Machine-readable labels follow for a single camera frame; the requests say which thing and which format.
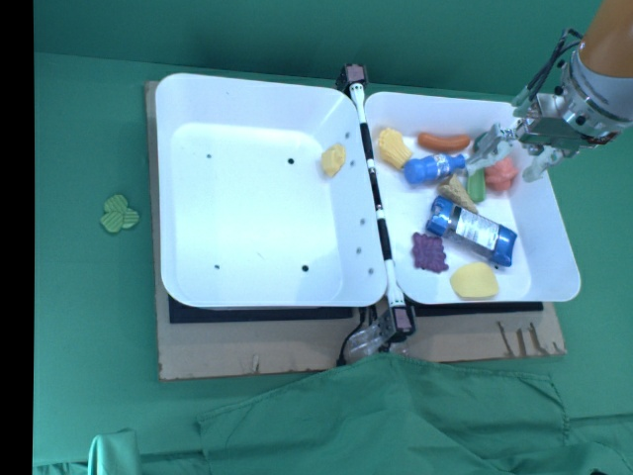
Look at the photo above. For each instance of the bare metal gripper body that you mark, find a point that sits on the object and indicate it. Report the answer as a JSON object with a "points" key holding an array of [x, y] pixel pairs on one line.
{"points": [[556, 126]]}

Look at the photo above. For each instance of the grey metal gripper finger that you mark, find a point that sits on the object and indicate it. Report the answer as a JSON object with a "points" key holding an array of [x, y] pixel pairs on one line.
{"points": [[492, 144], [544, 161]]}

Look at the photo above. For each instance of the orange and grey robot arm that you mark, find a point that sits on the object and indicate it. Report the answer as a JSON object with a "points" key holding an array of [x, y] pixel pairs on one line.
{"points": [[608, 28]]}

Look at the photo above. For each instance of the salmon orange toy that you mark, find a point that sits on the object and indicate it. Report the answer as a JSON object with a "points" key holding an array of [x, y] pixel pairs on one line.
{"points": [[500, 176]]}

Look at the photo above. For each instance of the green toy vegetable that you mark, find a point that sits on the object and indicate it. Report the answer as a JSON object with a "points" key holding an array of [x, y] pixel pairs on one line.
{"points": [[476, 188]]}

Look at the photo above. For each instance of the orange toy sausage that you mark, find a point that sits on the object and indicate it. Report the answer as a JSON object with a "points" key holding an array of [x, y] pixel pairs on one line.
{"points": [[442, 141]]}

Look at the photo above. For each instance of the tan toy ice cream cone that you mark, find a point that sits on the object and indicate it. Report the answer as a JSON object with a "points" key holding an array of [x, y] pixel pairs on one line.
{"points": [[455, 192]]}

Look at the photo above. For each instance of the white plastic tray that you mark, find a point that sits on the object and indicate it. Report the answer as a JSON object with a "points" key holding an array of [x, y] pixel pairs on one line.
{"points": [[534, 225], [247, 206]]}

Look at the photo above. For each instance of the small blue bottle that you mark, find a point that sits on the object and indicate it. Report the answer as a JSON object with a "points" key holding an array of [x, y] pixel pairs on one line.
{"points": [[427, 168]]}

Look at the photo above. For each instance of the clear bottle with blue ends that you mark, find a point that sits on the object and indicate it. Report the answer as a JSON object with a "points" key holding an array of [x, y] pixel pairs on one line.
{"points": [[472, 229]]}

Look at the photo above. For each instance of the yellow toy fries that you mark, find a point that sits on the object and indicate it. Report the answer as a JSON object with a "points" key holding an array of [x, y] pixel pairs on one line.
{"points": [[394, 147]]}

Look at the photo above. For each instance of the purple toy grapes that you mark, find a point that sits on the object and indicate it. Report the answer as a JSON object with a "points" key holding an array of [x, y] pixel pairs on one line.
{"points": [[429, 253]]}

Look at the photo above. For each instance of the black and white thin rod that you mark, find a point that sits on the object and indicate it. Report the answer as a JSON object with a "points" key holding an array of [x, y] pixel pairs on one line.
{"points": [[378, 201]]}

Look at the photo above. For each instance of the yellow toy biscuit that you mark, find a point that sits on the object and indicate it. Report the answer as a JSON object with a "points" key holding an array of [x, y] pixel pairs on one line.
{"points": [[334, 160]]}

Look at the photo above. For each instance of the crumpled green cloth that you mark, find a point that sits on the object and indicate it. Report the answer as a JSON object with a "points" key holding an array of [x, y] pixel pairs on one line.
{"points": [[395, 413]]}

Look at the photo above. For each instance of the brown cardboard board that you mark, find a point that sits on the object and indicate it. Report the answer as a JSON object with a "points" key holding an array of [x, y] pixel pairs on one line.
{"points": [[277, 344]]}

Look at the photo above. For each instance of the green toy leaf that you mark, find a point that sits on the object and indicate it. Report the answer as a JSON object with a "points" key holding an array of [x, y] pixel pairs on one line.
{"points": [[118, 214]]}

